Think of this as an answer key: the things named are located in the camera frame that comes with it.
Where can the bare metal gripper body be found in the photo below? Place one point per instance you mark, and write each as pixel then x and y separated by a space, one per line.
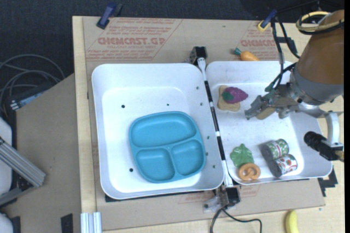
pixel 285 102

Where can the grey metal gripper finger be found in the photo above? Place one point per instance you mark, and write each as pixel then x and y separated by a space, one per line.
pixel 264 113
pixel 255 107

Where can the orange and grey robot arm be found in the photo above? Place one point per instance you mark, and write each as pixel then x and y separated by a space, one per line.
pixel 321 62

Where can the white plastic tray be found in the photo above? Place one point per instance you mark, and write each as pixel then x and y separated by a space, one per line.
pixel 120 144
pixel 262 130

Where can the purple grapes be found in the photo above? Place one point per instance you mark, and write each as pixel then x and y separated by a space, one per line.
pixel 236 94

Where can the tan biscuit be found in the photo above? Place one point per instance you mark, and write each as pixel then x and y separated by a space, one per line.
pixel 227 106

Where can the small can, green red print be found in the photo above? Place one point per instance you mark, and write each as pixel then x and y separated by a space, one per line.
pixel 276 148

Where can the thin black and white rod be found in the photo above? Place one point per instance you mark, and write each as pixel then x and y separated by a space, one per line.
pixel 212 109

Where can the green lettuce leaf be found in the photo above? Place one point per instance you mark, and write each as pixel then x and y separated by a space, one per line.
pixel 240 155

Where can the orange carrot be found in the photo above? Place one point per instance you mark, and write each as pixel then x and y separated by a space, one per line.
pixel 248 56

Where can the small can, red tomato print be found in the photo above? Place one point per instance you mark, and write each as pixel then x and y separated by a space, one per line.
pixel 284 165

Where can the orange pretzel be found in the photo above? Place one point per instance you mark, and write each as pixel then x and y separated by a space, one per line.
pixel 242 171

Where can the blue divided plate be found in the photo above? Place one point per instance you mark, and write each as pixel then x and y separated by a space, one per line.
pixel 166 144

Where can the brown cardboard board, red print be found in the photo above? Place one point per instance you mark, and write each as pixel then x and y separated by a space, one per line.
pixel 169 40

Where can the yellow banana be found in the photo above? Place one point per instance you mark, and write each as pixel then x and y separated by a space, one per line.
pixel 292 222

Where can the black cylinder on white bracket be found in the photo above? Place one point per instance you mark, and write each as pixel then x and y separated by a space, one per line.
pixel 318 144

